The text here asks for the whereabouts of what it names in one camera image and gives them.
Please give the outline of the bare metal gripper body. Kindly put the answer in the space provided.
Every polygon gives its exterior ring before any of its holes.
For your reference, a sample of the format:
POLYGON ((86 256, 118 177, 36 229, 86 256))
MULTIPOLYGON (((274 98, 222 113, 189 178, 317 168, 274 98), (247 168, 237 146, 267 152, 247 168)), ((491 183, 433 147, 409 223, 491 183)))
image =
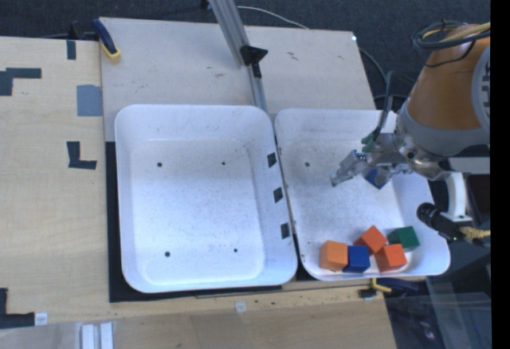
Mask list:
POLYGON ((440 167, 443 157, 431 154, 412 142, 408 134, 379 133, 365 138, 367 168, 365 179, 378 181, 378 165, 386 163, 407 163, 412 169, 428 180, 442 180, 445 170, 440 167))

